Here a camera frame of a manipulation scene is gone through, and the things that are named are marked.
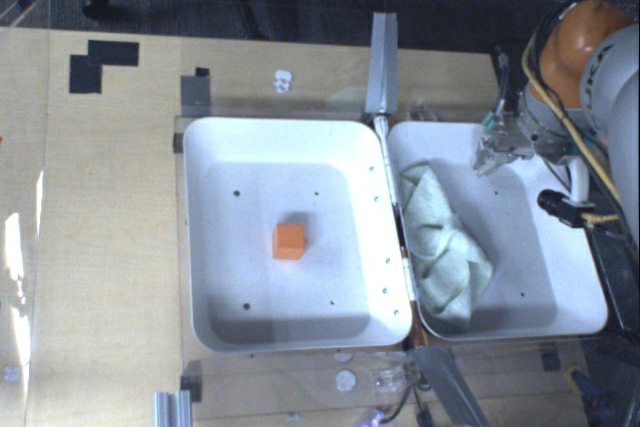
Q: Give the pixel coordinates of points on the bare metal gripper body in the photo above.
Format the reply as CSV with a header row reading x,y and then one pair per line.
x,y
520,142

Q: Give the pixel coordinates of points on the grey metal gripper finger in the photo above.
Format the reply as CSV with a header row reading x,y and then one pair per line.
x,y
497,163
481,164

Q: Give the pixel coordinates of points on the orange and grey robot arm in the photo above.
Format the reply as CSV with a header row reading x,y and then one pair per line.
x,y
607,80

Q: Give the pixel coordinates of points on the pale green cloth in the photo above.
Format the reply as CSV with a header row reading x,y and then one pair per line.
x,y
440,245

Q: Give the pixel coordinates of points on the white plastic tray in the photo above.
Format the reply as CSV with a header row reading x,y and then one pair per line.
x,y
545,275
260,155

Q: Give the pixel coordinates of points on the orange cube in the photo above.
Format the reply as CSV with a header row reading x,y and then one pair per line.
x,y
288,241

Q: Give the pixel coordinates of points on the black cylinder on white bracket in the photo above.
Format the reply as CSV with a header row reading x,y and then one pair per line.
x,y
562,207

